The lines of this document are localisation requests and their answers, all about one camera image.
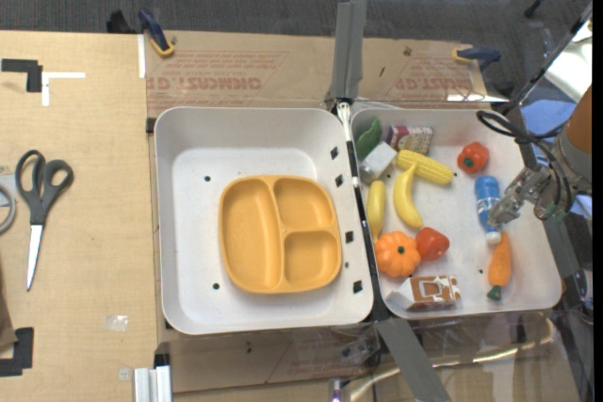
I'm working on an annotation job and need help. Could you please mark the yellow banana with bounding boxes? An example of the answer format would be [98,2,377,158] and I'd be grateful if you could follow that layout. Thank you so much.
[392,163,425,231]

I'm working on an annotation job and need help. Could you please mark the yellow oblong toy food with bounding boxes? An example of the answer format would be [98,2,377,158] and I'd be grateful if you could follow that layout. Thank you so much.
[366,179,388,243]

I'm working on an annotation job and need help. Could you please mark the blue bottle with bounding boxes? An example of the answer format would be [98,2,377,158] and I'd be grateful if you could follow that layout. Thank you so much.
[473,174,504,247]

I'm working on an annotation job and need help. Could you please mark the orange carrot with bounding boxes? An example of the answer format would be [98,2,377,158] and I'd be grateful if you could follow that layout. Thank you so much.
[485,230,513,302]

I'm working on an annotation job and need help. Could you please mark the grey handled scissors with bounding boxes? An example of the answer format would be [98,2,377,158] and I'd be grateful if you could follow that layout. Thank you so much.
[14,149,75,293]

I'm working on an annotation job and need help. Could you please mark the orange divided plate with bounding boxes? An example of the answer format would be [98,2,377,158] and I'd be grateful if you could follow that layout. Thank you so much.
[218,174,344,296]

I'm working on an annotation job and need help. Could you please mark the white and grey carton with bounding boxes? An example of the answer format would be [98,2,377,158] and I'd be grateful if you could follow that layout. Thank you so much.
[358,140,399,185]

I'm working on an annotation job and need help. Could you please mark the orange pumpkin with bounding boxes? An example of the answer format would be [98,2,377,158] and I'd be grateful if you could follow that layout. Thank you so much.
[374,230,423,280]

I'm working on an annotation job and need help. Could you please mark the grey tape roll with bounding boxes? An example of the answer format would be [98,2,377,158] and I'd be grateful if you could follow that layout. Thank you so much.
[0,183,19,236]

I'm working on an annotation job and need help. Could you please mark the yellow corn cob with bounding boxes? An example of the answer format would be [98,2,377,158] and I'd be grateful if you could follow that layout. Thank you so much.
[394,149,456,186]

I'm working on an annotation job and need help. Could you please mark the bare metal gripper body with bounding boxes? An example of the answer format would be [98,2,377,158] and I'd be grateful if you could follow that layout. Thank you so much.
[502,164,561,209]

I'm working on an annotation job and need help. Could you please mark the brown cardboard board red print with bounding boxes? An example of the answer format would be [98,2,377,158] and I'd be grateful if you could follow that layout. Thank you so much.
[143,30,514,394]

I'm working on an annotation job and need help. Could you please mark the green toy leaf vegetable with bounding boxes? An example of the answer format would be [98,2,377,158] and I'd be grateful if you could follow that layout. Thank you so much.
[354,117,383,162]

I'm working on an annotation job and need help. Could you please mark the red bell pepper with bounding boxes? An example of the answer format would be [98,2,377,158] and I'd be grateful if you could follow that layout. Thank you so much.
[415,226,451,263]

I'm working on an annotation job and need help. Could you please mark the purple and pink carton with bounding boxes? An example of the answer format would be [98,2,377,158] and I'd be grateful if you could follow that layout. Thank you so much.
[385,124,434,156]

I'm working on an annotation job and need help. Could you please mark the orange bell pepper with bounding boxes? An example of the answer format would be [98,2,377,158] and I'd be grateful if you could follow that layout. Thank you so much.
[456,141,491,176]

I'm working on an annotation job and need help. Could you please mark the brown and white carton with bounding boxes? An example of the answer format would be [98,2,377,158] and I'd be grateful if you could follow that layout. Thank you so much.
[384,274,463,314]

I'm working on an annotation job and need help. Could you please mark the white plastic tray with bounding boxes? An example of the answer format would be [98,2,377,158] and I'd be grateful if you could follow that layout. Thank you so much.
[349,106,564,322]
[154,105,375,336]

